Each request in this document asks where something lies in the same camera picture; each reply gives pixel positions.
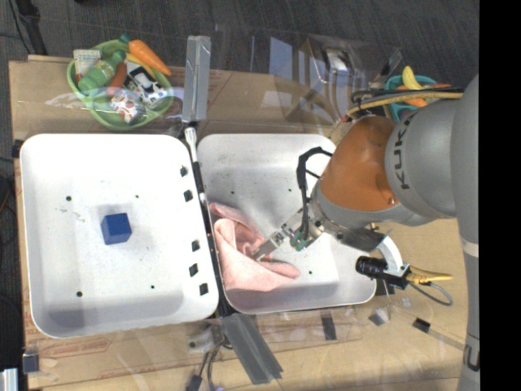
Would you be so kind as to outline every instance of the plastic bottle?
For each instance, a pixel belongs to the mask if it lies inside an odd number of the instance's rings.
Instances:
[[[115,50],[110,58],[101,59],[92,69],[80,79],[78,88],[82,92],[97,90],[106,86],[116,73],[117,64],[125,59],[125,52]]]

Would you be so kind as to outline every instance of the green basket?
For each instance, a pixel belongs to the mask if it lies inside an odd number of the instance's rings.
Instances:
[[[128,45],[118,40],[101,43],[92,49],[101,50],[102,58],[110,57],[117,49],[121,49],[125,52],[129,51]],[[160,85],[162,85],[167,91],[172,89],[172,85],[163,73],[154,69],[154,74],[157,82]],[[145,106],[147,112],[143,116],[143,118],[137,123],[129,125],[120,117],[118,113],[116,113],[112,109],[110,105],[112,97],[107,95],[106,91],[99,91],[96,95],[90,96],[82,93],[78,89],[76,83],[76,70],[74,68],[74,60],[71,61],[67,66],[67,81],[74,93],[76,94],[76,96],[84,103],[85,107],[87,108],[87,110],[90,111],[92,116],[94,116],[94,118],[99,123],[101,123],[109,130],[114,130],[117,132],[125,132],[137,129],[141,126],[150,123],[151,121],[165,113],[172,106],[173,103],[173,95],[171,95],[167,96],[163,103],[161,103],[156,108],[149,108],[148,106]]]

